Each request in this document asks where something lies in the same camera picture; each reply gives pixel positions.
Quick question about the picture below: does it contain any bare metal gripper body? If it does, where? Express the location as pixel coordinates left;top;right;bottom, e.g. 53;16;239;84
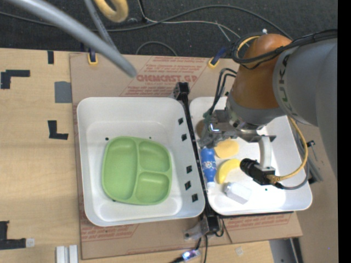
208;110;264;142

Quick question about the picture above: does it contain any brown round biscuit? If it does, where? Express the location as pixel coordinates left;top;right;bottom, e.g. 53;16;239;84
195;118;207;137

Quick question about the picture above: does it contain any thin black rod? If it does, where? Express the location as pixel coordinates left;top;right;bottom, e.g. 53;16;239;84
181;91;218;231

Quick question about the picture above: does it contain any blue and white bottle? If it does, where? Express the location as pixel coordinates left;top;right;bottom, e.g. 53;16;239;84
200;146;218;190

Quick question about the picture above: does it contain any yellow banana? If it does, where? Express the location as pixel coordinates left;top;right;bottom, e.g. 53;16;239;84
215;158;242;185

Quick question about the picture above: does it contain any small white bottle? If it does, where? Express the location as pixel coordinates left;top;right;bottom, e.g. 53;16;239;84
223;181;253;205

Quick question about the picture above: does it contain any white plastic tray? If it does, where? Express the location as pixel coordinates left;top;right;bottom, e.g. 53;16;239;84
189;95;314;217
76;96;206;227

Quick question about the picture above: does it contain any green divided plate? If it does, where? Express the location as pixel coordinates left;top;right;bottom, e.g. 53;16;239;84
101;135;173;206

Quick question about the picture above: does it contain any brown cardboard board red print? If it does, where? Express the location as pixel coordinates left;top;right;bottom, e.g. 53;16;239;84
69;53;304;260

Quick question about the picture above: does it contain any black cylinder on white bracket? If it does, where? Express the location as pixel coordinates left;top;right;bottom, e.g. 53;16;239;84
240;135;276;186

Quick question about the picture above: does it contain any black block with wires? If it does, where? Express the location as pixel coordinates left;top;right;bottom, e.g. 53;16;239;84
205;214;220;233
173;81;191;101

